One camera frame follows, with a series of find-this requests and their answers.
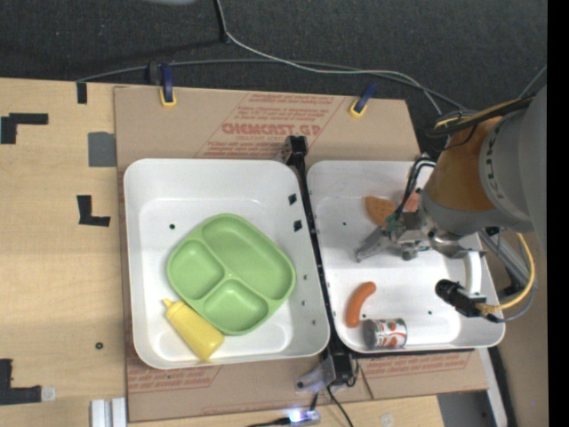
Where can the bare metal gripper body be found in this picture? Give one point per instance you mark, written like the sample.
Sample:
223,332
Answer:
418,234

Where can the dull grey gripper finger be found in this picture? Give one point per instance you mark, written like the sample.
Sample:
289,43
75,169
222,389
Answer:
377,236
371,251

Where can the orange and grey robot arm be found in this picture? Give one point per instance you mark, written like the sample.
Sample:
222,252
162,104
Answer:
493,180

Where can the orange biscuit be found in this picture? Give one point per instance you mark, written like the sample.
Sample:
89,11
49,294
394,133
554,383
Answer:
378,209

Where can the white plastic tray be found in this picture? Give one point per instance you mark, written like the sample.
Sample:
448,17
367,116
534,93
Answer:
409,283
222,180

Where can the orange sausage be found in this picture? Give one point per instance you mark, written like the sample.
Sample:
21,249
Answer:
358,303

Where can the small white and red can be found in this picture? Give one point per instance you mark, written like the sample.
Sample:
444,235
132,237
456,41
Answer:
387,334

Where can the green divided plate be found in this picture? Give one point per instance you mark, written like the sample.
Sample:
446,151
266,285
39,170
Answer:
235,256

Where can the yellow squeeze bottle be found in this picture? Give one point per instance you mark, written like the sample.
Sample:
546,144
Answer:
195,329

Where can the brown cardboard board red print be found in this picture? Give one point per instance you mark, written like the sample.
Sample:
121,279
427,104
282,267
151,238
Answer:
186,118

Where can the black cylinder on white bracket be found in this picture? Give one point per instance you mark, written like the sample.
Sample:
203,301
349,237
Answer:
458,295

